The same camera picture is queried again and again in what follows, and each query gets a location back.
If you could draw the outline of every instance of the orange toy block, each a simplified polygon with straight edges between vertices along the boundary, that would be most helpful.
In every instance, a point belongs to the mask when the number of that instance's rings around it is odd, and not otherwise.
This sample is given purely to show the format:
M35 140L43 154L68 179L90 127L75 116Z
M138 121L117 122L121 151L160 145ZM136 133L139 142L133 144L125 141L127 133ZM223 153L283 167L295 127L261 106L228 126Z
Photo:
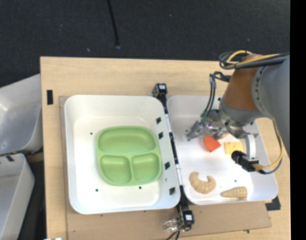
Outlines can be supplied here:
M213 136L205 136L204 144L210 152L214 151L215 149L221 146L221 143L219 143L218 140L214 139Z

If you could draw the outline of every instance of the green divided plate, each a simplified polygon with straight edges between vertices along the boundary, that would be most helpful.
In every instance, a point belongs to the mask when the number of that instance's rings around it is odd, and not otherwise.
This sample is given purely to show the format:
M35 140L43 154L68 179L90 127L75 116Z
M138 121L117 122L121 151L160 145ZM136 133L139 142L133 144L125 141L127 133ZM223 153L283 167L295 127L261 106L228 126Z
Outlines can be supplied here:
M112 185L146 184L161 175L158 141L145 127L106 128L98 133L96 144L100 172Z

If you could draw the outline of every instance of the white bin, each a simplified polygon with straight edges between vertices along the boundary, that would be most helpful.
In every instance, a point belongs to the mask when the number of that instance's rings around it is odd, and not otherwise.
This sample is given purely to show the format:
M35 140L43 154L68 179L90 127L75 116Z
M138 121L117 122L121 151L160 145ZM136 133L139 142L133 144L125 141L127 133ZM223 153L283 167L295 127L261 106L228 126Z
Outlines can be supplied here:
M113 213L169 209L178 204L179 183L160 101L151 96L76 95L67 99L64 109L69 200L76 211ZM96 160L96 135L117 126L140 126L154 132L162 159L159 179L136 186L115 186L103 179Z
M218 109L217 98L219 97L215 98L213 109ZM274 174L263 175L255 171L247 172L232 160L231 155L225 154L224 143L241 140L228 134L219 140L221 146L213 152L205 148L203 138L187 140L187 132L200 119L200 114L204 111L208 99L208 96L178 95L171 97L167 103L187 198L197 205L272 200L276 197L278 190ZM245 130L258 134L255 138L256 157L261 164L270 164L256 122L246 126ZM193 171L199 172L199 178L204 181L207 180L206 176L213 176L216 180L216 188L207 195L195 191L189 182L189 175ZM242 186L247 188L246 199L239 200L220 195L223 191Z
M22 153L0 157L0 240L16 240L22 228L35 177Z
M0 88L0 154L43 146L40 74Z

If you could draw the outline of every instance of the yellow cable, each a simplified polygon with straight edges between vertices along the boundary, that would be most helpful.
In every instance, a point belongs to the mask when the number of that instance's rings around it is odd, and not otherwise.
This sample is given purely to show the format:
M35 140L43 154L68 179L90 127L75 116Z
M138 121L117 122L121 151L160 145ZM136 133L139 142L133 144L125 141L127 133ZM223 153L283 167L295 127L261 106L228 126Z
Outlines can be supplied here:
M241 53L250 53L250 52L248 52L248 51L245 51L245 50L239 50L239 51L236 51L236 52L234 52L228 59L227 59L227 61L226 62L231 62L231 60L236 56L236 55L238 55L238 54L241 54ZM231 64L231 65L228 65L228 66L226 66L227 68L235 68L237 65L238 66L240 66L240 65L244 65L244 64L249 64L249 63L251 63L251 62L258 62L258 61L261 61L261 60L264 60L264 59L269 59L269 58L271 58L271 57L274 57L274 56L277 56L277 55L279 55L279 53L277 54L269 54L269 55L263 55L263 56L261 56L261 57L257 57L257 58L253 58L253 59L249 59L249 60L246 60L246 61L241 61L241 62L237 62L237 63L234 63L234 64Z
M274 130L275 130L275 134L276 134L276 137L278 139L278 143L279 143L279 147L280 147L280 153L279 153L279 157L278 159L270 164L270 165L261 165L261 164L253 164L253 167L255 168L255 170L259 171L259 170L264 170L264 169L269 169L269 168L273 168L273 167L276 167L278 166L279 162L281 161L282 157L283 157L283 152L282 152L282 142L281 142L281 137L280 137L280 134L278 132L278 129L276 127L276 124L275 122L273 121L273 124L274 124Z

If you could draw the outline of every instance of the dark floor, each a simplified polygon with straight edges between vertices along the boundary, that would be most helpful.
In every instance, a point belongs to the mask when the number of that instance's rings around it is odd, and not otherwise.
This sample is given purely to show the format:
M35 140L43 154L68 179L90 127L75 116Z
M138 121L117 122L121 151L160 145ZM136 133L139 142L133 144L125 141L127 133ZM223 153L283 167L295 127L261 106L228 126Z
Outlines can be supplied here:
M111 0L111 5L120 49L107 0L0 0L0 87L38 74L40 56L218 60L239 49L290 50L290 0ZM41 170L35 168L39 201ZM39 240L45 223L41 203L34 202L39 212L29 218L37 221L30 235ZM34 239L25 232L22 239Z

